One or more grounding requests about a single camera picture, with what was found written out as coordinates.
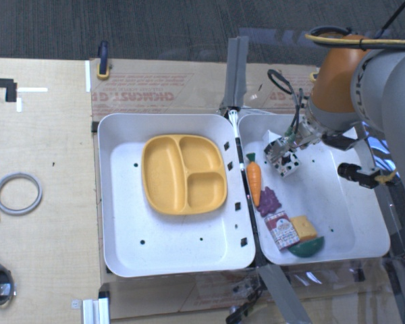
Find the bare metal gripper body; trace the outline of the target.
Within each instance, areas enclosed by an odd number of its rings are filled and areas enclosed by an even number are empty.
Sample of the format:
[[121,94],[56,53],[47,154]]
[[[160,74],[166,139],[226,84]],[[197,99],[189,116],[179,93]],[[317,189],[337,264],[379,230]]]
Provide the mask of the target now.
[[305,149],[320,142],[322,137],[320,125],[311,117],[294,117],[285,134],[280,138],[290,149]]

